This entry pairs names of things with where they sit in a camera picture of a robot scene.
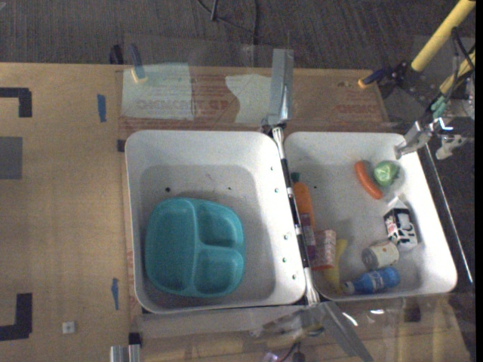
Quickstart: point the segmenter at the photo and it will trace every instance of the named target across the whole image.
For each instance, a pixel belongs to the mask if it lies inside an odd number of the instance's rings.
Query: blue bottle
[[[376,293],[386,288],[395,287],[401,281],[399,272],[393,267],[378,269],[362,274],[359,279],[342,284],[342,291],[348,295],[355,293]]]

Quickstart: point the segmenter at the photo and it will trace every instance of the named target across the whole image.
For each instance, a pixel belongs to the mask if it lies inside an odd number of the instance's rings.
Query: white can
[[[390,240],[381,241],[362,251],[362,262],[369,271],[394,265],[398,260],[398,247]]]

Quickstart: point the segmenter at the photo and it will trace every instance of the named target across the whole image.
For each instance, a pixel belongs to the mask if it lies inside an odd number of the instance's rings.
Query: yellow tube
[[[476,2],[460,0],[445,21],[439,26],[430,40],[426,43],[419,54],[414,58],[411,68],[416,72],[422,72],[432,58],[451,36],[451,30],[459,26],[476,6]]]
[[[469,58],[473,62],[473,65],[476,65],[476,50],[474,50],[470,55]],[[458,70],[458,78],[460,76],[465,75],[468,71],[471,70],[471,66],[468,63],[468,60],[465,60],[461,62],[460,64],[460,69]],[[439,91],[441,94],[446,94],[448,90],[451,89],[451,86],[453,85],[453,79],[454,79],[454,74],[451,74],[451,76],[448,76],[446,80],[439,86]]]

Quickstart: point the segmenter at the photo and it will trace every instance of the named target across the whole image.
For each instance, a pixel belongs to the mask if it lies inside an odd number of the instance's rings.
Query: orange bottle
[[[315,219],[312,208],[309,187],[300,182],[300,174],[292,173],[292,189],[294,190],[295,202],[299,211],[300,224],[302,225],[303,236],[305,238],[309,259],[314,259],[317,246],[315,242]]]

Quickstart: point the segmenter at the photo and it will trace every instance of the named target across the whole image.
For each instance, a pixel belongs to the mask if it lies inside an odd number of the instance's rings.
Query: sink
[[[412,213],[420,243],[395,265],[401,283],[383,293],[345,296],[314,271],[320,294],[330,300],[418,296],[451,291],[457,271],[417,153],[399,161],[400,176],[374,200],[358,183],[358,160],[375,166],[395,160],[395,133],[292,133],[285,140],[290,171],[310,188],[317,230],[333,229],[347,240],[340,280],[365,271],[361,252],[386,238],[383,215],[395,197]],[[143,130],[126,142],[133,232],[134,289],[150,312],[167,314],[213,308],[290,305],[306,283],[275,142],[267,135],[235,131]],[[143,248],[149,215],[169,198],[198,198],[236,212],[245,231],[245,273],[227,296],[177,296],[156,289],[146,275]]]

